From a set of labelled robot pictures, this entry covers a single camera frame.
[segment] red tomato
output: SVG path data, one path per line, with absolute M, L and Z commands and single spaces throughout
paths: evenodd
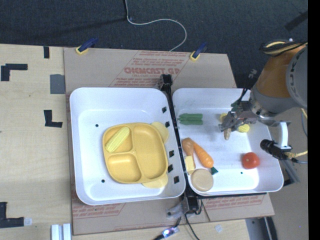
M 242 166 L 246 169 L 253 169 L 260 165 L 260 159 L 256 153 L 248 152 L 243 155 L 242 159 Z

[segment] black fabric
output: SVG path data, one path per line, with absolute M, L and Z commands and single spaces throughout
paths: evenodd
M 227 54 L 237 86 L 268 56 L 262 43 L 308 39 L 308 0 L 127 0 L 133 22 L 168 18 L 187 31 L 176 49 Z M 78 47 L 97 37 L 96 48 L 169 51 L 184 39 L 174 22 L 136 26 L 126 21 L 124 0 L 0 0 L 0 43 Z

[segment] cardboard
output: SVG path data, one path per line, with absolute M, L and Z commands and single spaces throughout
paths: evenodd
M 90 48 L 78 55 L 64 48 L 65 91 L 72 190 L 73 234 L 91 234 L 153 227 L 168 227 L 177 218 L 166 210 L 180 198 L 90 206 L 76 195 L 70 125 L 69 97 L 81 87 L 154 87 L 161 74 L 173 79 L 172 93 L 179 88 L 236 88 L 226 54 L 203 53 L 197 61 L 187 52 Z M 204 209 L 190 217 L 191 223 L 271 216 L 269 194 L 216 197 L 202 200 Z

